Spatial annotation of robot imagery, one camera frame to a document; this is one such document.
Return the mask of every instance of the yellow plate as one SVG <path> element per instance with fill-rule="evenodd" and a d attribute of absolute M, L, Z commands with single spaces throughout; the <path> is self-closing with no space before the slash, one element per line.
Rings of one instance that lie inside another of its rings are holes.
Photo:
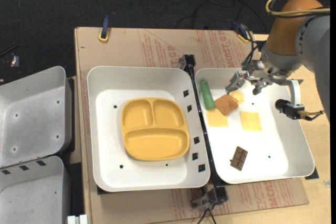
<path fill-rule="evenodd" d="M 163 161 L 183 156 L 189 149 L 184 113 L 172 100 L 140 98 L 121 112 L 122 138 L 127 153 L 141 161 Z"/>

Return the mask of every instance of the yellow cable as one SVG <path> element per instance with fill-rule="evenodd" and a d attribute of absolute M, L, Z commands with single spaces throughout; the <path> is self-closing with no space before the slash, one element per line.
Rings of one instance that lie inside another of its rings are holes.
<path fill-rule="evenodd" d="M 302 10 L 291 10 L 288 12 L 274 12 L 269 8 L 270 3 L 273 0 L 268 0 L 266 3 L 266 11 L 268 14 L 275 15 L 275 16 L 286 16 L 286 15 L 293 15 L 293 14 L 304 14 L 304 13 L 321 13 L 321 12 L 330 12 L 330 8 L 314 8 L 314 9 L 302 9 Z"/>

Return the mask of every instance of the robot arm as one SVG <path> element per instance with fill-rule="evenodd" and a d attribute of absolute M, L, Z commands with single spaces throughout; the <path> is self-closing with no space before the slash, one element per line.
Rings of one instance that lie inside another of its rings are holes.
<path fill-rule="evenodd" d="M 277 16 L 267 41 L 259 47 L 260 60 L 252 60 L 236 73 L 226 87 L 230 93 L 246 80 L 255 86 L 253 94 L 273 83 L 289 86 L 291 101 L 278 100 L 276 108 L 292 119 L 313 120 L 323 111 L 308 113 L 300 104 L 299 84 L 303 80 L 288 80 L 290 74 L 305 65 L 314 72 L 324 112 L 330 121 L 330 9 L 317 0 L 289 0 L 280 12 L 266 11 Z"/>

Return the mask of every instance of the table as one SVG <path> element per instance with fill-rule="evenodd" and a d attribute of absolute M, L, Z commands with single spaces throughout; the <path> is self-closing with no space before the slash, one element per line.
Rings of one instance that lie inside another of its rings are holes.
<path fill-rule="evenodd" d="M 174 67 L 182 54 L 194 54 L 198 68 L 239 67 L 250 45 L 239 40 L 233 31 L 127 28 L 109 29 L 109 41 L 104 44 L 98 40 L 99 30 L 91 27 L 75 29 L 83 189 L 89 223 L 111 223 L 111 218 L 115 218 L 116 223 L 197 223 L 199 214 L 195 214 L 193 219 L 175 220 L 183 216 L 165 209 L 171 200 L 166 203 L 162 197 L 180 197 L 178 192 L 98 194 L 92 175 L 86 75 L 97 65 Z M 258 40 L 267 38 L 265 35 L 255 37 Z M 301 67 L 291 77 L 304 80 L 300 89 L 301 103 L 306 110 L 321 110 L 314 74 Z M 322 115 L 312 122 L 301 121 L 301 125 L 319 175 L 316 179 L 298 179 L 309 202 L 303 200 L 298 206 L 217 215 L 217 223 L 331 223 L 330 124 Z M 212 223 L 212 220 L 204 219 L 203 223 Z"/>

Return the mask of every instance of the yellow square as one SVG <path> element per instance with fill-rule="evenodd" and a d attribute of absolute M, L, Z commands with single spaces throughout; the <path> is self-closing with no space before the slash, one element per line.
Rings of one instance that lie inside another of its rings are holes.
<path fill-rule="evenodd" d="M 223 115 L 218 109 L 206 111 L 208 124 L 210 127 L 228 127 L 227 116 Z"/>
<path fill-rule="evenodd" d="M 241 111 L 240 120 L 244 131 L 262 131 L 259 113 Z"/>

